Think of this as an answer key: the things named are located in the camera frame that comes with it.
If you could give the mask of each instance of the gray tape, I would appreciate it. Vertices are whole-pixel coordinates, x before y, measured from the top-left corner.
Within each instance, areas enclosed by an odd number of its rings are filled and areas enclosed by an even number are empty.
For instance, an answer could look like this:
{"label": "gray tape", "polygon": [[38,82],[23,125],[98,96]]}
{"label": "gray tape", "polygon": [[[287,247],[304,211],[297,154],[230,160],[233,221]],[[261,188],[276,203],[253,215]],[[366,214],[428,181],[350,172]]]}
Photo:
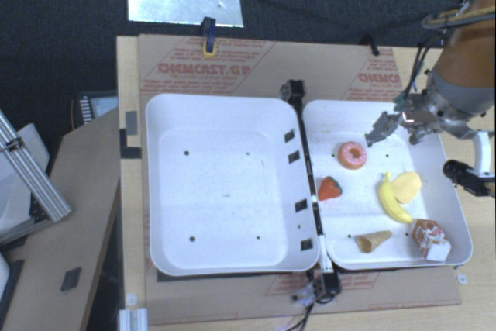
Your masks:
{"label": "gray tape", "polygon": [[126,134],[128,136],[138,134],[138,113],[136,111],[126,112]]}

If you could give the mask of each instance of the banana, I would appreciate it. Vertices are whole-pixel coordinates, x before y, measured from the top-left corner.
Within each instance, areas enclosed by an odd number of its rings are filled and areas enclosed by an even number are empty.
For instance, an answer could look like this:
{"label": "banana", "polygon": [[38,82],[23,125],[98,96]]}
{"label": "banana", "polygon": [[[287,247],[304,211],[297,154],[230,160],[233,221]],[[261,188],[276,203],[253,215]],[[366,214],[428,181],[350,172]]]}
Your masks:
{"label": "banana", "polygon": [[387,172],[381,185],[379,185],[379,199],[381,200],[384,211],[395,221],[411,223],[413,222],[412,216],[401,207],[394,196],[390,178],[391,173]]}

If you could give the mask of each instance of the white tray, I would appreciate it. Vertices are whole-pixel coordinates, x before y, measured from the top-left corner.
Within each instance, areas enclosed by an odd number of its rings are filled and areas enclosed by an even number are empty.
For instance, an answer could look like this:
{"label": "white tray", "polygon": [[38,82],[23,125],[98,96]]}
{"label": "white tray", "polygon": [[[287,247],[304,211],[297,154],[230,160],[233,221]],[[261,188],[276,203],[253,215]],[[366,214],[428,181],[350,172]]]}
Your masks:
{"label": "white tray", "polygon": [[[364,133],[371,131],[383,111],[393,113],[393,105],[313,101],[305,106],[304,121],[316,186],[330,175],[343,188],[340,197],[319,202],[329,256],[339,266],[351,270],[467,262],[472,242],[456,190],[443,175],[446,155],[439,135],[428,135],[412,146],[406,129],[398,127],[386,140],[367,148]],[[337,151],[346,141],[357,141],[366,148],[367,162],[362,168],[347,170],[339,164]],[[445,263],[425,260],[410,235],[412,225],[396,222],[385,214],[377,187],[386,171],[391,172],[391,178],[405,171],[420,175],[422,189],[405,209],[414,219],[434,219],[441,225],[452,245]],[[358,250],[356,235],[385,229],[392,231],[393,236],[375,251]]]}
{"label": "white tray", "polygon": [[[146,107],[146,134],[150,252],[159,270],[179,276],[315,264],[308,177],[289,104],[158,95]],[[290,162],[294,153],[299,159]],[[296,211],[299,202],[305,208]]]}

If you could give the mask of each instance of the toy donut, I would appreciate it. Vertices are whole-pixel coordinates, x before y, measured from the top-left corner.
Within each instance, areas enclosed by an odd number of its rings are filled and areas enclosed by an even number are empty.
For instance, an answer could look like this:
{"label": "toy donut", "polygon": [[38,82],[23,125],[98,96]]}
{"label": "toy donut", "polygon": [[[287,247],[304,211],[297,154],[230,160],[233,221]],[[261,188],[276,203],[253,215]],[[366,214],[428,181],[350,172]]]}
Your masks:
{"label": "toy donut", "polygon": [[367,161],[367,152],[358,142],[349,141],[339,148],[338,161],[343,167],[356,170]]}

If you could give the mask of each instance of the wooden table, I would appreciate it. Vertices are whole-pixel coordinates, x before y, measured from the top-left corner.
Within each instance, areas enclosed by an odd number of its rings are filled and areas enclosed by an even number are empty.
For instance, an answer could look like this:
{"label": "wooden table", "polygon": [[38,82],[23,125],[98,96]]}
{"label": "wooden table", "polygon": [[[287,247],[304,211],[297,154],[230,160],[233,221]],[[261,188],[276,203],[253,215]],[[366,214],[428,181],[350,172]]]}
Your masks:
{"label": "wooden table", "polygon": [[[140,108],[138,50],[136,37],[118,38],[119,69],[119,125],[126,127],[126,112]],[[403,84],[408,81],[416,49],[394,48],[398,72]],[[432,67],[440,50],[431,50],[426,66]],[[417,85],[425,87],[425,76],[419,76]],[[475,129],[494,129],[494,110],[485,118],[471,122]],[[474,149],[471,141],[460,141],[448,134],[442,135],[448,158],[468,164],[474,163]],[[140,134],[128,136],[128,147],[139,147]],[[494,140],[491,141],[494,153]],[[494,159],[491,165],[494,172]],[[141,163],[136,159],[121,162],[122,178],[122,227],[124,249],[125,293],[136,295],[136,302],[127,302],[128,309],[146,307],[144,261],[143,261],[143,207],[139,198],[142,191]],[[394,309],[371,312],[336,313],[312,315],[308,330],[348,329],[492,329],[496,324],[494,304],[496,303],[496,256],[494,244],[494,200],[475,198],[458,188],[458,194],[473,240],[474,253],[470,261],[456,273],[467,277],[467,284],[460,285],[461,305],[427,307],[420,309]],[[262,329],[284,329],[287,317],[246,319],[222,322],[197,322],[168,326],[151,326],[153,331],[182,330],[227,330],[238,329],[259,331]]]}

